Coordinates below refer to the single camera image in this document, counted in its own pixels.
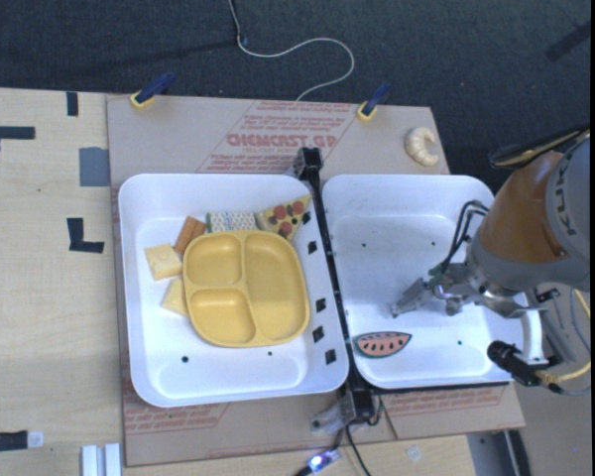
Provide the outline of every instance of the beige surface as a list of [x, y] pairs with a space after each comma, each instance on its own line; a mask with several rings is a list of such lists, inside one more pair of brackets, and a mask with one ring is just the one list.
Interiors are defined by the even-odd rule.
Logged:
[[[110, 189], [80, 187], [78, 171], [79, 148], [107, 148], [105, 97], [80, 94], [74, 118], [66, 116], [63, 92], [0, 89], [0, 125], [36, 128], [33, 141], [1, 144], [0, 431], [44, 434], [41, 448], [0, 453], [0, 475], [78, 474], [80, 446], [122, 441]], [[103, 254], [68, 251], [68, 217], [83, 217], [84, 239], [104, 241]], [[417, 462], [407, 454], [413, 445]], [[474, 474], [464, 436], [360, 449], [374, 474]], [[307, 456], [124, 474], [292, 474]], [[360, 474], [349, 452], [327, 473]]]

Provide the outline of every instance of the white curved object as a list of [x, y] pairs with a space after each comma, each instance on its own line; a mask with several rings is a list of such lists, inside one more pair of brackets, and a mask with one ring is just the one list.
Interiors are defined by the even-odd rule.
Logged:
[[406, 136], [406, 152], [422, 166], [434, 166], [438, 162], [438, 155], [429, 152], [427, 141], [436, 141], [432, 131], [426, 127], [412, 129]]

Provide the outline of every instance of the blue clip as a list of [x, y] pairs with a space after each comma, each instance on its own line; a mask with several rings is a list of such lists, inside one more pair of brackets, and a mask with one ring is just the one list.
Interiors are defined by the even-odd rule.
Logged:
[[381, 83], [381, 86], [375, 90], [373, 96], [359, 106], [359, 109], [357, 109], [357, 117], [362, 122], [370, 121], [373, 116], [375, 116], [377, 104], [385, 103], [388, 100], [388, 97], [390, 97], [390, 83], [384, 81]]
[[138, 91], [137, 93], [134, 93], [130, 96], [132, 105], [137, 109], [143, 109], [147, 105], [154, 102], [155, 95], [166, 93], [176, 80], [177, 77], [172, 72], [161, 74], [154, 81], [145, 86], [141, 91]]

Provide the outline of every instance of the toy watermelon slice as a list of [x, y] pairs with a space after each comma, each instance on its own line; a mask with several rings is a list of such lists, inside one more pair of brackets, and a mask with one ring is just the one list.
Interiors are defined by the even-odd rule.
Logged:
[[366, 333], [355, 339], [357, 350], [370, 358], [385, 358], [401, 351], [413, 338], [409, 333], [380, 331]]

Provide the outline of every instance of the yellow plate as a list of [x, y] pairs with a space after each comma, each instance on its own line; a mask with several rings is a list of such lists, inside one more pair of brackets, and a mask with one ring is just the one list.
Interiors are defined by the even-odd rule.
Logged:
[[193, 239], [183, 256], [189, 318], [207, 342], [254, 347], [288, 342], [308, 325], [296, 250], [268, 231], [221, 231]]

